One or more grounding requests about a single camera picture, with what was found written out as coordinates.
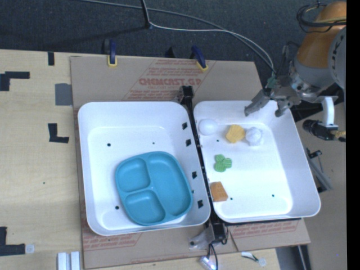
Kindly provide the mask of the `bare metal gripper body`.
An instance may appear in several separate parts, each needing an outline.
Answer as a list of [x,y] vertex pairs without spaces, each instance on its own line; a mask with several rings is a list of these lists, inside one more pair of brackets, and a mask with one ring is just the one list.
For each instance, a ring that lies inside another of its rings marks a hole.
[[268,96],[275,101],[299,104],[301,101],[314,102],[323,91],[323,87],[312,85],[295,73],[270,77],[266,90]]

